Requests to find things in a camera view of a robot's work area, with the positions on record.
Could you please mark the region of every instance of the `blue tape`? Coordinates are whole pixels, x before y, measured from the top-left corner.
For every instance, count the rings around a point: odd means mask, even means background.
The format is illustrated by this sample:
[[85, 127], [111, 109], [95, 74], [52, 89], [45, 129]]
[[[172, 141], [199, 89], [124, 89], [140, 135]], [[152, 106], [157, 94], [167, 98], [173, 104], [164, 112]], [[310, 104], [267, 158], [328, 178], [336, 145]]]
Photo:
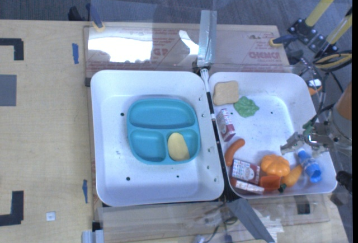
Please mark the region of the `blue tape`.
[[16, 106], [16, 78], [0, 74], [0, 106]]
[[82, 190], [83, 190], [83, 194], [84, 194], [84, 201], [85, 201], [86, 203], [88, 203], [88, 197], [87, 197], [87, 180], [86, 180], [86, 179], [83, 179]]
[[72, 56], [74, 64], [78, 64], [78, 45], [76, 43], [72, 43]]

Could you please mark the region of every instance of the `blue divided tray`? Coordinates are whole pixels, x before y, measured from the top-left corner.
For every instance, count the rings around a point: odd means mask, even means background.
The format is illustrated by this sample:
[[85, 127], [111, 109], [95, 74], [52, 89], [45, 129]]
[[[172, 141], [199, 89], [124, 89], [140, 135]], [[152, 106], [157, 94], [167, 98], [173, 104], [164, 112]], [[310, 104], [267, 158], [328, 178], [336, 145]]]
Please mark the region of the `blue divided tray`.
[[[190, 158], [175, 161], [168, 152], [168, 138], [183, 135]], [[200, 132], [194, 109], [178, 99], [152, 98], [134, 102], [127, 113], [127, 135], [133, 155], [153, 165], [174, 165], [193, 160], [200, 150]]]

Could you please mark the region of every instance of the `black tape mark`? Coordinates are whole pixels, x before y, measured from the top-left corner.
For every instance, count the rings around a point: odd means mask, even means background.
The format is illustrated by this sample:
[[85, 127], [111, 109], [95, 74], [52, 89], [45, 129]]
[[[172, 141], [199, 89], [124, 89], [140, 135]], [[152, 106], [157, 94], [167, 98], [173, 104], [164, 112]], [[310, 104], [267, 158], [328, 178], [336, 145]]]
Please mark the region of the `black tape mark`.
[[13, 191], [10, 214], [0, 215], [0, 226], [21, 224], [23, 220], [23, 191]]
[[20, 38], [0, 38], [0, 46], [13, 46], [13, 59], [23, 60], [23, 41]]
[[86, 87], [90, 87], [91, 86], [91, 78], [85, 78], [84, 79], [84, 85], [86, 86]]

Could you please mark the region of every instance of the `blue toy bottle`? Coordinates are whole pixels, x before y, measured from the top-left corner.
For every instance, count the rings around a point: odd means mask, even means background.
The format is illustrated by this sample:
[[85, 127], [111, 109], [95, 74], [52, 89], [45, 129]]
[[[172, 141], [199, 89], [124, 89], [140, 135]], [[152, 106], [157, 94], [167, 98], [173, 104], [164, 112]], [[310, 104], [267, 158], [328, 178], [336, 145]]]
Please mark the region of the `blue toy bottle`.
[[312, 183], [317, 183], [321, 181], [321, 169], [319, 168], [319, 165], [316, 160], [311, 155], [306, 153], [304, 148], [300, 148], [297, 150], [297, 156], [304, 171], [309, 176], [309, 180]]

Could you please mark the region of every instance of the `toy bread slice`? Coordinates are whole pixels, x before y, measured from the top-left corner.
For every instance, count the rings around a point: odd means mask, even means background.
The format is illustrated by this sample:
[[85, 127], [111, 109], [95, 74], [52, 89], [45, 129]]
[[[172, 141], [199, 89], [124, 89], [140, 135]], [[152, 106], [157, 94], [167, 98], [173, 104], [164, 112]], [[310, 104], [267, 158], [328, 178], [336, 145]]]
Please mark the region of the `toy bread slice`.
[[216, 106], [233, 104], [239, 100], [237, 81], [219, 82], [214, 87], [213, 103]]

